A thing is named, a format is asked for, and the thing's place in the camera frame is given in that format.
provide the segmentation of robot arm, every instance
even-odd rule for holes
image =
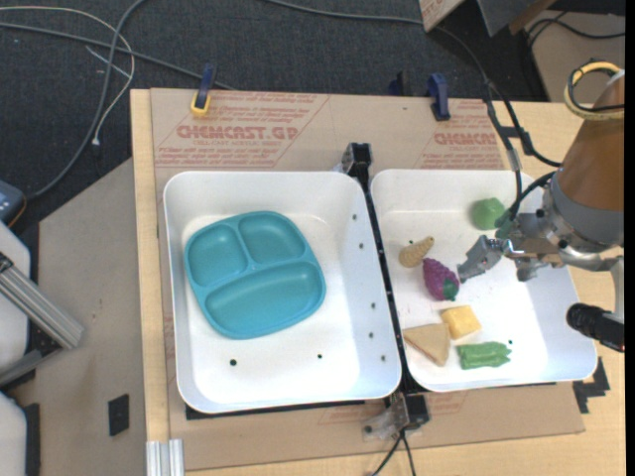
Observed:
[[[499,221],[496,238],[481,236],[457,270],[465,282],[505,257],[514,260],[522,282],[546,266],[610,272],[615,285],[614,311],[576,303],[567,320],[584,335],[623,352],[624,258],[604,258],[601,254],[624,247],[625,74],[610,63],[589,65],[571,75],[573,83],[570,79],[566,90],[568,107],[584,122],[561,166],[529,187],[544,189],[541,208],[518,214],[515,209],[508,210],[506,218]],[[586,109],[574,102],[572,87],[594,69],[608,69],[613,76],[593,107]]]

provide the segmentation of toy food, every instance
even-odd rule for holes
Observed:
[[[424,282],[434,299],[455,299],[458,277],[448,267],[432,258],[424,259]]]
[[[512,352],[501,342],[459,345],[456,351],[460,358],[460,368],[463,370],[500,367],[510,361],[508,356]]]
[[[481,329],[480,322],[469,305],[448,308],[441,313],[441,319],[447,323],[453,340]]]
[[[478,229],[496,229],[496,220],[505,213],[505,206],[496,197],[481,199],[471,206],[472,223]]]
[[[435,244],[432,236],[404,247],[399,253],[399,262],[406,268],[415,268],[421,264],[428,251]]]
[[[404,330],[404,338],[428,358],[442,367],[449,355],[449,329],[447,324],[425,324]]]

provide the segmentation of black fabric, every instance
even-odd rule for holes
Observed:
[[[48,5],[79,9],[116,25],[137,0],[0,0],[0,7]],[[287,0],[330,11],[420,19],[418,0]],[[624,0],[566,0],[566,9],[624,15]],[[558,3],[552,6],[558,9]],[[0,11],[23,23],[109,42],[92,20],[53,12]],[[489,77],[512,100],[545,100],[522,34],[487,34],[475,0],[443,26],[464,40]],[[481,97],[469,55],[438,31],[412,25],[360,23],[313,16],[254,0],[150,0],[126,23],[123,36],[141,53],[202,72],[218,65],[218,81],[238,89],[387,94],[406,71],[414,95],[442,73],[451,97]],[[93,48],[106,54],[104,49]],[[117,56],[129,68],[129,60]],[[84,44],[0,28],[0,178],[29,194],[53,179],[83,140],[99,99],[105,65]],[[110,97],[124,77],[113,72]],[[196,88],[195,79],[138,60],[133,87]],[[42,220],[131,155],[127,95],[102,130],[101,155],[88,149],[60,184],[30,203],[16,232]]]

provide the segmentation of blue plate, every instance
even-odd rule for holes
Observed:
[[[309,317],[326,284],[302,232],[273,211],[210,224],[186,245],[186,271],[209,323],[230,338],[274,333]]]

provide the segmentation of wooden table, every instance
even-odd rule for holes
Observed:
[[[502,123],[510,125],[504,106],[500,103],[496,103],[495,106]],[[536,148],[544,156],[561,159],[581,122],[573,117],[562,104],[519,102],[515,103],[514,107],[521,124],[531,132]],[[166,442],[170,438],[170,418],[157,240],[151,99],[148,90],[132,91],[131,115],[147,439]],[[551,170],[535,160],[523,158],[522,161],[524,171],[534,178]],[[582,302],[612,309],[613,285],[609,274],[593,274],[581,270],[571,270],[571,274]],[[606,397],[589,401],[590,414],[583,417],[586,429],[584,433],[417,449],[413,455],[419,474],[426,476],[490,476],[492,474],[617,476],[626,474],[624,357],[599,344],[597,349],[611,390],[607,392]],[[214,476],[363,475],[375,470],[383,457],[384,453],[350,455],[190,471],[189,474],[200,476],[207,474]],[[403,450],[395,453],[382,474],[410,474],[408,458]]]

